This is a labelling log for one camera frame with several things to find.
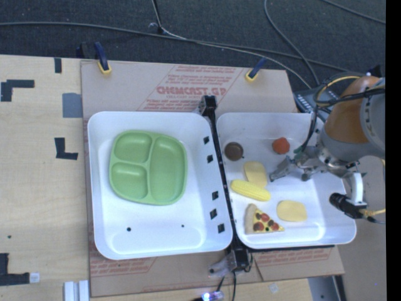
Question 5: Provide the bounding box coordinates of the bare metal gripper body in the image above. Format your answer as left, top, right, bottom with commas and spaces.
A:
293, 145, 360, 179

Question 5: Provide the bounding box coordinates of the orange red tomato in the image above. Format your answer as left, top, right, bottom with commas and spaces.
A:
271, 137, 290, 155

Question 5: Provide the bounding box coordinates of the pale yellow oval slice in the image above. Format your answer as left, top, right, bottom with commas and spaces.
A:
243, 161, 268, 189
276, 199, 308, 223

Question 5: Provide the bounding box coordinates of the yellow corn cob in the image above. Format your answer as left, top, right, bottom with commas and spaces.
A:
230, 179, 272, 203

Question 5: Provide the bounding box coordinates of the brown doughnut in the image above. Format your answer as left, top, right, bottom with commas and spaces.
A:
224, 141, 245, 162

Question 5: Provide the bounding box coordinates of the white plastic tray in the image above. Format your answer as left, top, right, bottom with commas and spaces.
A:
216, 112, 358, 250
86, 110, 234, 261

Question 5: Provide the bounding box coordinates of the pizza slice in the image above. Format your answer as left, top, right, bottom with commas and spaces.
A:
244, 203, 286, 235

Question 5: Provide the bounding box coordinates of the thin black rod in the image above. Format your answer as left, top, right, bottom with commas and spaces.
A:
207, 113, 242, 251

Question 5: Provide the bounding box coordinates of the green divided plate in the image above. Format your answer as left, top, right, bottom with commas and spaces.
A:
108, 130, 189, 206

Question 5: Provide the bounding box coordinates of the brown cardboard board red print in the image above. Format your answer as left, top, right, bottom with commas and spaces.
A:
80, 60, 346, 298

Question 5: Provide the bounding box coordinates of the black cylinder on white bracket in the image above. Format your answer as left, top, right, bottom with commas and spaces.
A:
328, 171, 368, 220

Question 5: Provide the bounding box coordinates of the black block with thin wires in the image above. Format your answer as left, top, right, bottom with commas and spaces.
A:
200, 95, 218, 117
229, 246, 252, 272

